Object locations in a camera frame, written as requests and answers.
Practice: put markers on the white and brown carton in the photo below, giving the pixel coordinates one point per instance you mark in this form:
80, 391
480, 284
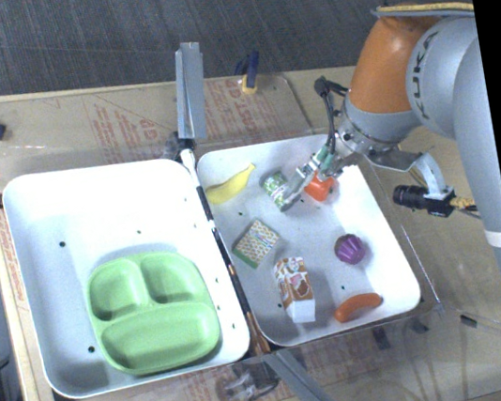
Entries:
296, 292

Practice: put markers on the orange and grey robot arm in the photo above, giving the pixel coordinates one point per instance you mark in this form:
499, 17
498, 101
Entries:
442, 67

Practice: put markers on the yellow banana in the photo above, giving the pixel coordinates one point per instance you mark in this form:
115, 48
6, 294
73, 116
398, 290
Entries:
227, 188

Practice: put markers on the orange sausage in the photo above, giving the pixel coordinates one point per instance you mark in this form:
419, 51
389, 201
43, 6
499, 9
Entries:
357, 306

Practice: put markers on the black cylinder on white bracket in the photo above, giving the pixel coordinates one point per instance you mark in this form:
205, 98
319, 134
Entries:
421, 197

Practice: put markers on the purple ribbed cup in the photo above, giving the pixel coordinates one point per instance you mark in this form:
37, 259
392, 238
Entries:
349, 249

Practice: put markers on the green divided plate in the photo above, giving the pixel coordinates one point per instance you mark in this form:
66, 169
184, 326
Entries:
158, 329

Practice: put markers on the green and yellow packet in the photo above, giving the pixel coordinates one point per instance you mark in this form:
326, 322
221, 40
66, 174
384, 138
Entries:
256, 243

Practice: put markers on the white plastic tray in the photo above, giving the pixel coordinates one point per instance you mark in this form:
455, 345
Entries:
104, 209
313, 232

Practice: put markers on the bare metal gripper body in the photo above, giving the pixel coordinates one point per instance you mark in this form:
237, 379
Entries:
349, 144

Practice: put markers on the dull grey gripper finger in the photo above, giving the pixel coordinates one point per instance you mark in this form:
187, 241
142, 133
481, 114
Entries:
291, 192

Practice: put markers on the brown cardboard board red print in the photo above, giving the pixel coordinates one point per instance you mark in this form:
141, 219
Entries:
76, 124

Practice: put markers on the green and white can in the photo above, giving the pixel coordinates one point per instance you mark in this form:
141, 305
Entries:
274, 187

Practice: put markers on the orange carrot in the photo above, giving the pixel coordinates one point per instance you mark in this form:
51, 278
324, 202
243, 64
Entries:
321, 188

